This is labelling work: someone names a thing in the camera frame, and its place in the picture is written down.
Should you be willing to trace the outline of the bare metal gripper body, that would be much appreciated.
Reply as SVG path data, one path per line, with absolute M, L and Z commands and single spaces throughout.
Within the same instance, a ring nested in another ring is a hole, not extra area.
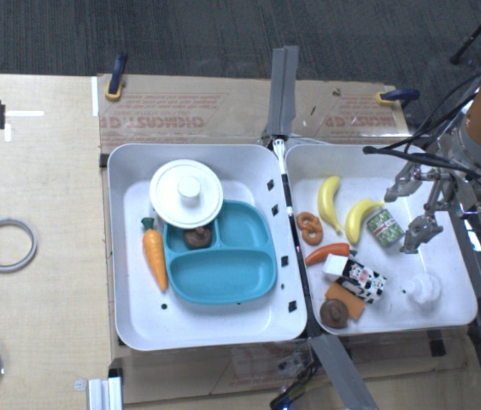
M 424 205 L 425 217 L 434 219 L 436 212 L 447 211 L 459 218 L 481 219 L 481 145 L 471 139 L 438 139 L 424 148 L 460 167 L 434 169 L 439 178 Z

